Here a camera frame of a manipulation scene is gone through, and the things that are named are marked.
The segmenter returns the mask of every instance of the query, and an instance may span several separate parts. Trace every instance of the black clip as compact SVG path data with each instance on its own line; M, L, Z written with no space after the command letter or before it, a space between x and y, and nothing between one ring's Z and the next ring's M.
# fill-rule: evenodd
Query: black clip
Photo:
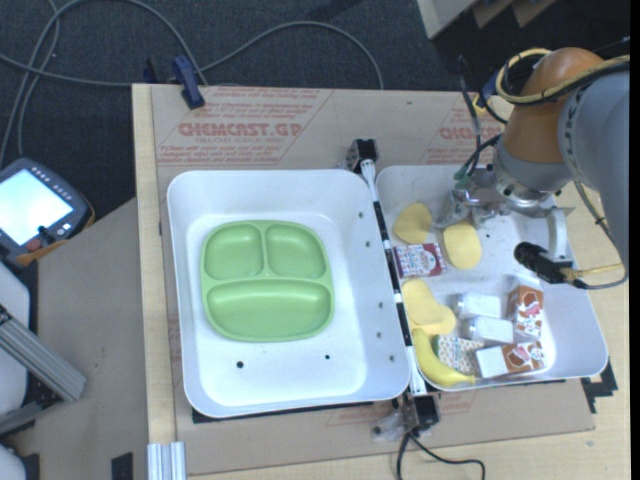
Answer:
M196 80L196 71L193 68L193 64L180 55L173 61L173 72L176 75L176 79L184 86L182 91L182 97L190 109L204 107L204 98L198 90L198 82Z

